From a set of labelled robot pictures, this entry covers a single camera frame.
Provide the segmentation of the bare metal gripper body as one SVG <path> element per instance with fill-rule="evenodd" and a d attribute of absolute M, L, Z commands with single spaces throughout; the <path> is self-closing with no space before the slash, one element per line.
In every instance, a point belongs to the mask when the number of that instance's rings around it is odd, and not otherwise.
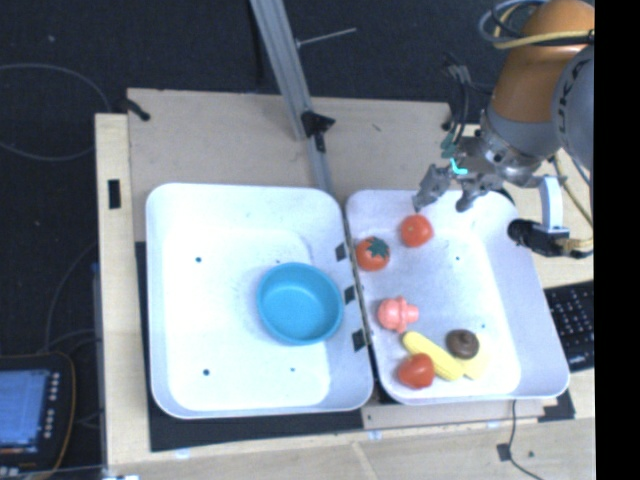
<path fill-rule="evenodd" d="M 463 136 L 456 144 L 456 165 L 472 177 L 494 177 L 520 188 L 537 184 L 536 172 L 544 158 L 521 152 L 500 136 Z"/>

